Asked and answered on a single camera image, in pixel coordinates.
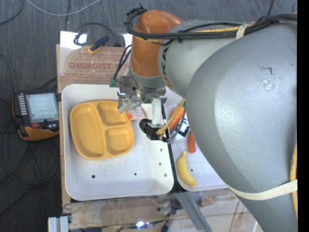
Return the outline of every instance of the display screen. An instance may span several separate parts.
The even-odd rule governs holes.
[[[30,121],[58,120],[59,112],[55,93],[26,95]]]

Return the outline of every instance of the toy banana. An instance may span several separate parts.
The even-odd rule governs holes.
[[[186,154],[187,152],[184,151],[182,156],[179,157],[179,159],[177,160],[176,162],[177,171],[184,183],[190,186],[196,186],[197,185],[196,180],[192,177],[192,175],[189,173],[187,169],[187,162],[185,159]]]

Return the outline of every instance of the white strap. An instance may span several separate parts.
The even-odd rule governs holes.
[[[238,31],[237,31],[237,33],[236,33],[236,40],[238,40],[238,39],[240,39],[241,37],[243,37],[243,35],[244,35],[244,33],[245,33],[245,30],[246,30],[246,28],[249,26],[249,23],[244,23],[244,24],[242,24],[240,27],[239,27],[239,29],[238,29]]]
[[[288,183],[285,183],[281,186],[275,187],[271,190],[259,192],[259,193],[247,193],[238,191],[232,187],[230,187],[227,183],[225,183],[226,186],[236,195],[249,200],[266,200],[266,199],[272,199],[276,198],[288,193],[292,193],[297,191],[297,179],[294,181],[290,181]]]

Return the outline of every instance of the yellow tray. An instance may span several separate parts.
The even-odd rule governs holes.
[[[132,149],[134,131],[126,113],[117,110],[118,102],[87,101],[70,112],[70,130],[77,152],[86,159],[120,156]]]

